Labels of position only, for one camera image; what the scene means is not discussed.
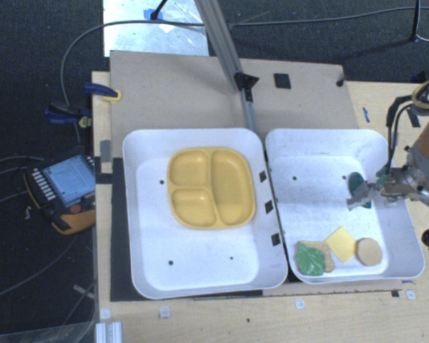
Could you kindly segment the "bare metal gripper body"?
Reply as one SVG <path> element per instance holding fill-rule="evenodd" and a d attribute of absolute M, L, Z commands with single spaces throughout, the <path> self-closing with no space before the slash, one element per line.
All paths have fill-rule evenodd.
<path fill-rule="evenodd" d="M 429 207 L 429 168 L 393 167 L 376 174 L 380 194 L 388 199 L 410 199 Z"/>

